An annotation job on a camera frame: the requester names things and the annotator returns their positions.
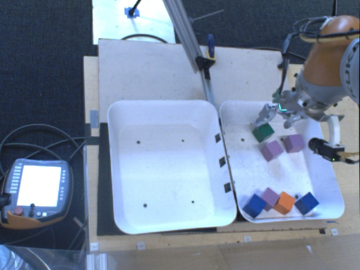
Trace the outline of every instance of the white bracket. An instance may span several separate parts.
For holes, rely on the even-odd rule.
[[[99,251],[99,243],[90,243],[90,252]]]
[[[137,248],[137,250],[145,250],[146,249],[145,242],[143,242],[143,241],[137,242],[136,248]]]
[[[331,236],[337,236],[339,235],[338,229],[337,228],[331,228]]]
[[[107,254],[88,254],[86,256],[87,270],[107,270]]]
[[[251,242],[251,236],[250,236],[250,235],[245,235],[245,236],[244,236],[244,242],[245,242],[245,243]]]
[[[331,115],[327,120],[329,144],[332,146],[340,145],[340,123],[339,117]]]

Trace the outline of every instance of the metal rod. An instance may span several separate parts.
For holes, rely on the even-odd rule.
[[[129,10],[129,16],[134,16],[135,10],[136,10],[137,6],[140,4],[140,2],[141,2],[141,0],[136,1],[134,7],[132,7]]]
[[[193,23],[193,22],[196,21],[196,20],[200,20],[200,19],[203,19],[203,18],[206,18],[206,17],[209,17],[209,16],[213,16],[213,15],[218,14],[218,13],[221,13],[221,12],[223,12],[223,11],[224,11],[224,9],[223,9],[223,10],[219,10],[219,11],[215,11],[215,12],[213,12],[213,13],[209,13],[209,14],[206,14],[206,15],[203,15],[203,16],[200,16],[200,17],[197,17],[197,18],[190,18],[190,22]]]
[[[204,69],[199,69],[196,63],[196,59],[203,57],[203,54],[182,0],[163,0],[163,2],[194,72],[201,71],[206,100],[215,106],[211,81],[206,79]]]

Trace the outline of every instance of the blue cube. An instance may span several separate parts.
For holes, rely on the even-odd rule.
[[[255,218],[265,208],[266,202],[258,195],[253,194],[250,201],[244,206],[243,211]]]
[[[296,208],[299,209],[302,215],[306,215],[317,205],[319,205],[319,202],[310,192],[301,197],[297,202],[295,202]]]

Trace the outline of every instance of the orange cube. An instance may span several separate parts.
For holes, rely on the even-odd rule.
[[[285,215],[292,210],[294,203],[295,203],[294,197],[290,196],[286,192],[281,192],[280,198],[273,208],[282,215]]]

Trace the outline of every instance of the touchscreen display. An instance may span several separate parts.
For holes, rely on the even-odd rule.
[[[56,207],[59,196],[61,167],[24,165],[18,206]]]

